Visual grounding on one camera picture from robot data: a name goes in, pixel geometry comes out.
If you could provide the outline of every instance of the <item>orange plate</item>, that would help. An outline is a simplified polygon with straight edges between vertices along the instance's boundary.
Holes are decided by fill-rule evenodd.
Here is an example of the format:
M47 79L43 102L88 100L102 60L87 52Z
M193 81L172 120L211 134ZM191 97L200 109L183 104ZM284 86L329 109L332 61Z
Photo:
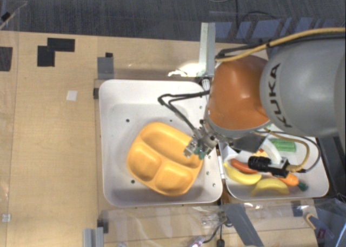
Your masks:
M167 196L185 194L203 161L184 156L191 137L161 122L146 125L132 143L127 167L141 183Z

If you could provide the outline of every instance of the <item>white tray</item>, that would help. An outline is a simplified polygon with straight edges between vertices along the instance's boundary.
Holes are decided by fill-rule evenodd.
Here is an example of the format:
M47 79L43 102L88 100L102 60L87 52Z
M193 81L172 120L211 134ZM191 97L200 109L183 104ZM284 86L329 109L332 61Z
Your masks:
M128 150L146 124L169 124L192 136L190 128L173 112L161 106L162 94L203 91L193 82L108 80L99 89L101 117L103 190L107 201L120 207L211 203L219 199L222 182L215 151L206 158L190 190L178 197L163 196L136 181L127 170ZM194 98L175 105L191 123L199 126L207 100Z
M309 141L305 141L310 148L310 156L307 163L304 165L304 168L311 166L318 155L318 149ZM228 161L232 158L237 158L239 161L246 162L251 153L242 151L239 154L235 153L234 150L221 144L221 155L224 161ZM305 157L305 147L302 144L296 143L296 152L280 152L280 155L286 157L290 164L298 164ZM305 183L308 186L307 191L301 191L297 186L289 186L290 193L288 195L281 195L280 193L270 192L267 195L252 196L251 191L255 188L254 185L243 185L237 183L230 179L227 175L227 187L228 191L237 199L242 201L254 201L254 200L278 200L278 199L302 199L302 198L319 198L323 197L328 193L329 182L327 174L323 166L322 159L320 159L317 165L307 173L295 173L298 179Z

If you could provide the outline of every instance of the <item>wooden table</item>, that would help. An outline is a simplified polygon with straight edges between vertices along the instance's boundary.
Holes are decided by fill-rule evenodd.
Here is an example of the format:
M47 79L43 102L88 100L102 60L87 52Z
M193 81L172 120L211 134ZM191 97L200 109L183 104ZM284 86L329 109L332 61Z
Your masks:
M92 95L97 57L112 52L117 68L169 71L196 61L199 43L25 32L16 35L19 49L14 48L13 59L18 53L18 79L8 173L8 212L12 219L7 226L6 246L82 246L83 229L94 229L98 218ZM0 32L0 46L8 44L9 36ZM48 37L75 39L75 52L56 52L54 68L38 67L37 46L47 45ZM226 46L217 44L219 49ZM6 79L10 74L0 72L0 86L9 86ZM66 99L70 90L77 91L75 101ZM307 225L302 229L263 231L259 236L265 246L316 246L314 233ZM234 231L223 237L226 246L242 246ZM136 241L128 247L180 246L177 242L181 238ZM215 242L205 246L215 246Z

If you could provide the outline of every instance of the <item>yellow banana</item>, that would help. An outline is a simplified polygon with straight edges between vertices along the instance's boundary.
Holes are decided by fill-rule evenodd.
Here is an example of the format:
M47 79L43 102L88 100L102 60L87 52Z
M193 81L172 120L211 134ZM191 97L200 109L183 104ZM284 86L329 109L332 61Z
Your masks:
M227 162L223 163L223 166L226 169L228 177L230 177L233 181L236 181L241 184L256 184L261 178L261 174L244 174L235 168L228 165Z
M268 178L268 179L260 180L256 184L255 189L251 192L251 195L256 195L259 192L267 191L267 190L275 190L281 194L286 194L286 195L290 193L287 185L285 185L284 182L280 181L279 179Z

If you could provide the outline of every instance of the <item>yellow cable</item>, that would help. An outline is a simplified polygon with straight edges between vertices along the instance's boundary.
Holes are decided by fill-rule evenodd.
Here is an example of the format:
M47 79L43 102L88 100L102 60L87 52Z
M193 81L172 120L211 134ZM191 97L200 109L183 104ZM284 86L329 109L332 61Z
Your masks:
M329 34L329 33L340 33L340 32L346 32L345 28L320 28L320 29L312 29L312 30L307 30L303 32L299 32L293 35L289 35L286 37L278 38L273 41L270 41L268 44L262 44L259 45L249 51L243 52L239 55L233 56L233 57L227 57L227 58L218 58L216 59L218 62L231 62L235 61L237 59L241 59L244 57L247 57L253 53L259 52L261 50L264 50L267 47L274 47L279 44L293 41L295 39L301 38L301 37L306 37L306 36L311 36L311 35L316 35L316 34Z
M297 164L297 165L293 165L293 164L290 164L286 167L286 170L287 171L290 171L292 173L294 172L298 172L300 170L303 169L303 166L304 164L308 161L309 159L309 155L310 155L310 147L308 146L308 144L304 141L301 141L299 139L295 139L295 138L289 138L289 137L283 137L281 135L278 135L277 133L274 133L270 130L268 130L267 128L264 128L268 133L270 133L271 135L277 137L277 138L280 138L280 139L284 139L286 141L292 141L292 142L296 142L296 143L300 143L300 144L303 144L305 146L305 148L307 149L307 153L305 154L305 158L304 160L300 163L300 164Z

